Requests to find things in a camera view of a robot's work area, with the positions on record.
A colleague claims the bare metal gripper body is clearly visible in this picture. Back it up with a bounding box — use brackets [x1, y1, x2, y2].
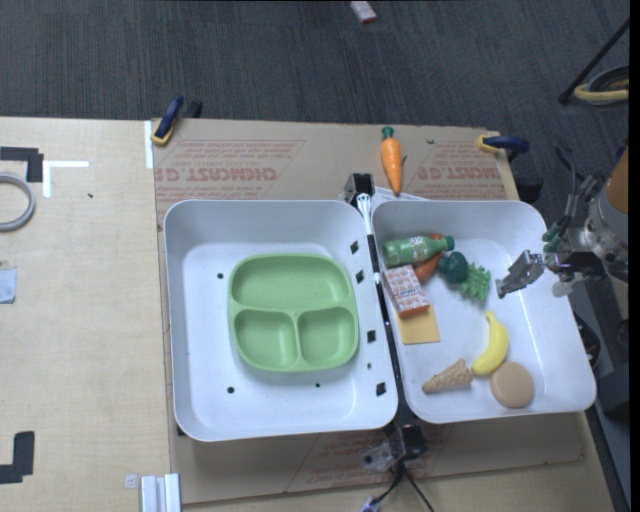
[544, 223, 630, 284]

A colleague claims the yellow banana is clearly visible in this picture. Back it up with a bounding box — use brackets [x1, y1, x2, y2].
[470, 309, 510, 377]

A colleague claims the dark green broccoli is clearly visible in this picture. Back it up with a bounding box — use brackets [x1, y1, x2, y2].
[438, 251, 471, 285]

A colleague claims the white plastic tray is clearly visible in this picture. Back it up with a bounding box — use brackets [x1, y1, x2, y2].
[371, 199, 598, 425]
[163, 199, 400, 443]

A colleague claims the tan round biscuit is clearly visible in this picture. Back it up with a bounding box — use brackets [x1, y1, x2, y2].
[489, 361, 536, 410]

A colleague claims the yellow cheese slice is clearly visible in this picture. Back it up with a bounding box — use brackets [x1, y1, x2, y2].
[397, 303, 442, 346]

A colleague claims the orange and white carton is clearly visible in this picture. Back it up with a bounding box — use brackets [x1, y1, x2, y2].
[382, 264, 432, 320]

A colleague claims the tan ice cream cone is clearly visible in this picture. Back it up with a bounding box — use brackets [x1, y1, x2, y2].
[421, 358, 474, 395]

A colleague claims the green plastic bottle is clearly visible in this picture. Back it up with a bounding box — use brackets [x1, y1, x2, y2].
[382, 234, 456, 268]

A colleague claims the thin black and white rod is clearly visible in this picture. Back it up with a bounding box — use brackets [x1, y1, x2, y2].
[356, 193, 407, 427]

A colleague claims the white paper sheet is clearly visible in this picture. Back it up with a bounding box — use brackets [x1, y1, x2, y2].
[372, 185, 431, 204]

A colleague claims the orange carrot with green top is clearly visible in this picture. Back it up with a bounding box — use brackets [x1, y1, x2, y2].
[380, 126, 405, 197]

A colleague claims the green divided plate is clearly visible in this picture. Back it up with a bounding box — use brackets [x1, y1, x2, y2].
[227, 253, 361, 373]

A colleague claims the brown cardboard board red print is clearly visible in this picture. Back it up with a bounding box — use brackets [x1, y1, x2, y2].
[151, 118, 587, 506]

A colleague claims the white and red small box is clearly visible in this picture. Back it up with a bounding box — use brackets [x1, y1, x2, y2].
[349, 0, 379, 25]

